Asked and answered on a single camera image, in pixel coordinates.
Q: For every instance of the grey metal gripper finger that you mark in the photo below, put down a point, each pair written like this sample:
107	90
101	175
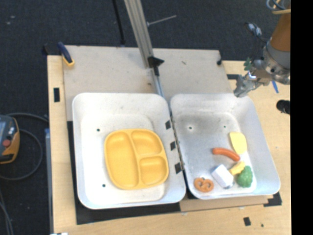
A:
239	88
252	86

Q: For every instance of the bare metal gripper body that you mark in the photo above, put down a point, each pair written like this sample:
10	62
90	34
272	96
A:
265	75

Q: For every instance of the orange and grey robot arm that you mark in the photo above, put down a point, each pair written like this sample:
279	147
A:
281	35

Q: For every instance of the pale yellow flat wedge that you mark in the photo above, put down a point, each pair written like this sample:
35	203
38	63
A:
238	142

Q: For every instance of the white plastic tray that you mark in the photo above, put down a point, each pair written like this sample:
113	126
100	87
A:
203	141
93	155

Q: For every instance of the orange sausage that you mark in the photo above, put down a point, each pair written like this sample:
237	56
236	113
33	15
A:
226	153

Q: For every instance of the small yellow chunk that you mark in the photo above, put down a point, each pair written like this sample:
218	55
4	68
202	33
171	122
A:
237	168

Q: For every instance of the thin black and white rod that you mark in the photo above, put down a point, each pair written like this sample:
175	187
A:
159	84

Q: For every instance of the white carton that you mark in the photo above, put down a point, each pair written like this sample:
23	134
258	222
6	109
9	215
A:
222	175

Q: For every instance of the green broccoli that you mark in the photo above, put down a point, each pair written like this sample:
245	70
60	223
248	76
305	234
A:
245	177

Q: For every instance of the orange pretzel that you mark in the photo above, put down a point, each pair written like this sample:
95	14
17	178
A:
203	185

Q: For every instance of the pale flat board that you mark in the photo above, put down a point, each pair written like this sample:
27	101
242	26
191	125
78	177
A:
110	70

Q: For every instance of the yellow divided plate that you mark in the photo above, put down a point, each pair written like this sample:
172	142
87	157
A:
122	158

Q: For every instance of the black cylinder on white bracket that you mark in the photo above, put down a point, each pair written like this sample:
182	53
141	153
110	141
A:
283	106

